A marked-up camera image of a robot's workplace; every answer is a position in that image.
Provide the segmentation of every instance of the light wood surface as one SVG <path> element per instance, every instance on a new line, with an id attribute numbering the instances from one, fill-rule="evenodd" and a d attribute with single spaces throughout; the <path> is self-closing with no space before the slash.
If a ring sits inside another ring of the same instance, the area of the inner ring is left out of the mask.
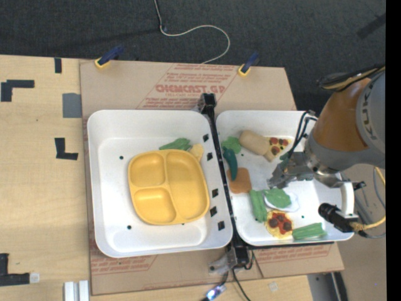
<path id="1" fill-rule="evenodd" d="M 63 283 L 90 279 L 82 119 L 65 119 L 62 94 L 80 93 L 79 62 L 0 56 L 0 82 L 34 80 L 0 102 L 0 253 L 9 273 L 39 283 L 0 287 L 0 300 L 62 300 Z M 55 137 L 78 160 L 56 159 Z M 312 300 L 306 276 L 242 282 L 251 300 Z M 212 286 L 90 297 L 90 300 L 200 300 Z M 218 300 L 244 300 L 235 283 Z"/>

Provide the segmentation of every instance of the cardboard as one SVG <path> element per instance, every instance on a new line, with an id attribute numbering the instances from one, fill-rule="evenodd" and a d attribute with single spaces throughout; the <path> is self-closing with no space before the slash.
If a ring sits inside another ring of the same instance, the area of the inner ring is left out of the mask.
<path id="1" fill-rule="evenodd" d="M 93 295 L 188 285 L 218 284 L 208 263 L 225 249 L 170 253 L 133 258 L 109 258 L 96 247 L 93 236 L 90 170 L 86 122 L 103 109 L 174 109 L 196 107 L 202 93 L 214 93 L 216 116 L 225 110 L 296 110 L 284 68 L 254 67 L 246 77 L 238 66 L 111 61 L 98 69 L 81 61 L 81 99 L 86 190 L 90 230 L 91 292 Z M 336 243 L 256 250 L 256 262 L 240 271 L 240 280 L 274 278 L 342 270 Z"/>

